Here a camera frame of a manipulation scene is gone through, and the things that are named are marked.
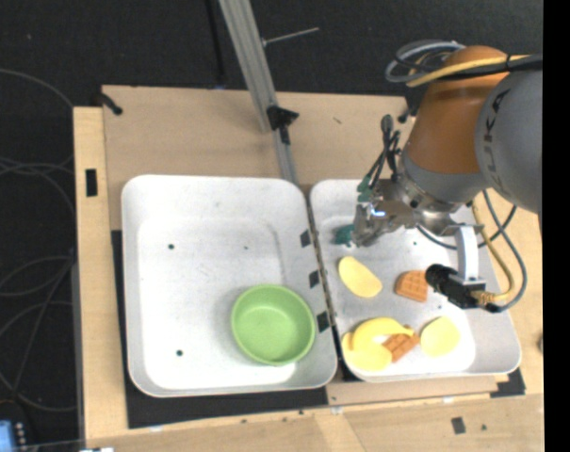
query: black clip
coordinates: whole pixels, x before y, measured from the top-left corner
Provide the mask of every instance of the black clip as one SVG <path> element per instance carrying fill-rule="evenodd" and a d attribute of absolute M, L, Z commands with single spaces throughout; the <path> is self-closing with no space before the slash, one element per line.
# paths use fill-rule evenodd
<path fill-rule="evenodd" d="M 283 109 L 277 105 L 271 105 L 268 107 L 267 113 L 269 126 L 272 128 L 272 131 L 276 131 L 278 129 L 281 133 L 281 142 L 287 145 L 290 144 L 291 139 L 288 135 L 288 126 L 300 115 L 297 112 Z"/>
<path fill-rule="evenodd" d="M 113 101 L 113 99 L 111 99 L 108 95 L 103 94 L 102 92 L 97 92 L 92 95 L 91 103 L 92 105 L 98 105 L 100 107 L 106 105 L 113 111 L 113 114 L 116 116 L 120 116 L 123 113 L 123 109 L 115 104 L 115 101 Z"/>

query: yellow cheese slice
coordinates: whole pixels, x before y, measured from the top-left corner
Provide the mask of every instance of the yellow cheese slice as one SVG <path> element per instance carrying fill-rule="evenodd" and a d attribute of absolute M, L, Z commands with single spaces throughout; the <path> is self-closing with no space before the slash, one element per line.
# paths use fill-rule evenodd
<path fill-rule="evenodd" d="M 370 347 L 375 342 L 375 338 L 384 335 L 395 335 L 403 333 L 411 336 L 413 331 L 400 325 L 398 321 L 388 316 L 371 318 L 362 322 L 353 333 L 352 346 L 354 350 L 361 350 Z"/>
<path fill-rule="evenodd" d="M 366 370 L 367 372 L 379 372 L 385 369 L 393 360 L 391 351 L 383 345 L 372 342 L 362 350 L 354 350 L 351 348 L 352 333 L 346 333 L 341 339 L 341 348 L 343 349 L 343 358 L 346 363 Z"/>
<path fill-rule="evenodd" d="M 420 333 L 420 347 L 430 357 L 450 353 L 461 341 L 461 333 L 447 316 L 433 320 Z"/>
<path fill-rule="evenodd" d="M 379 278 L 353 256 L 342 258 L 338 270 L 341 281 L 358 297 L 372 298 L 383 289 Z"/>

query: toy food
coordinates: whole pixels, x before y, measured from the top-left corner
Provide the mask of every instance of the toy food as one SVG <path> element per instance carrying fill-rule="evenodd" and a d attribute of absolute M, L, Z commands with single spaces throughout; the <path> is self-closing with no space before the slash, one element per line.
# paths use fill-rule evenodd
<path fill-rule="evenodd" d="M 430 357 L 450 353 L 461 341 L 461 333 L 447 316 L 440 316 L 420 333 L 420 347 Z"/>
<path fill-rule="evenodd" d="M 353 256 L 342 258 L 338 271 L 341 281 L 358 297 L 372 298 L 383 289 L 379 278 Z"/>
<path fill-rule="evenodd" d="M 375 343 L 375 338 L 395 334 L 412 335 L 413 331 L 400 325 L 398 321 L 388 316 L 371 318 L 362 322 L 353 333 L 351 345 L 354 350 L 364 349 L 368 344 Z"/>
<path fill-rule="evenodd" d="M 352 333 L 346 333 L 341 340 L 343 356 L 347 363 L 369 372 L 383 370 L 391 363 L 393 359 L 391 351 L 378 343 L 371 341 L 362 349 L 353 349 L 352 336 Z"/>
<path fill-rule="evenodd" d="M 403 357 L 406 353 L 412 350 L 416 345 L 420 342 L 420 337 L 413 332 L 411 335 L 406 334 L 396 334 L 391 335 L 385 342 L 383 346 L 391 351 L 392 355 L 392 362 L 397 362 L 401 357 Z"/>
<path fill-rule="evenodd" d="M 427 280 L 425 280 L 425 271 L 420 269 L 406 271 L 396 280 L 396 293 L 402 297 L 416 301 L 427 301 L 428 289 L 429 285 L 427 284 Z"/>

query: black floor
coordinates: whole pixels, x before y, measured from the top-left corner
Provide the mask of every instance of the black floor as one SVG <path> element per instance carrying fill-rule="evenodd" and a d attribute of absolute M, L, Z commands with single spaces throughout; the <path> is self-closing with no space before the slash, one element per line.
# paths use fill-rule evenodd
<path fill-rule="evenodd" d="M 278 90 L 416 99 L 383 78 L 395 51 L 410 41 L 457 40 L 517 54 L 544 46 L 544 0 L 252 5 L 265 39 L 320 28 L 268 46 Z M 66 274 L 76 261 L 70 104 L 95 105 L 103 84 L 242 89 L 216 0 L 212 8 L 225 75 L 205 0 L 0 0 L 0 69 L 60 92 L 0 73 L 0 401 L 26 413 L 37 443 L 77 437 Z"/>

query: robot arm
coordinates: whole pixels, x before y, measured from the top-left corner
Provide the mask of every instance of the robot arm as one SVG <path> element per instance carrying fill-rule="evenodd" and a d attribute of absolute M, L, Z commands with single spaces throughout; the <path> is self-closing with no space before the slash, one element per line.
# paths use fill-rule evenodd
<path fill-rule="evenodd" d="M 508 61 L 496 49 L 465 47 L 455 50 L 443 69 L 501 59 Z M 427 279 L 458 306 L 483 304 L 477 297 L 485 284 L 475 267 L 474 238 L 480 226 L 456 223 L 451 215 L 492 187 L 513 204 L 537 212 L 542 226 L 541 64 L 540 59 L 540 68 L 530 64 L 511 72 L 433 81 L 403 150 L 396 147 L 393 121 L 384 119 L 384 155 L 369 175 L 383 162 L 389 163 L 392 175 L 381 179 L 376 174 L 359 186 L 352 241 L 369 246 L 402 226 L 454 236 L 459 269 L 432 266 Z"/>

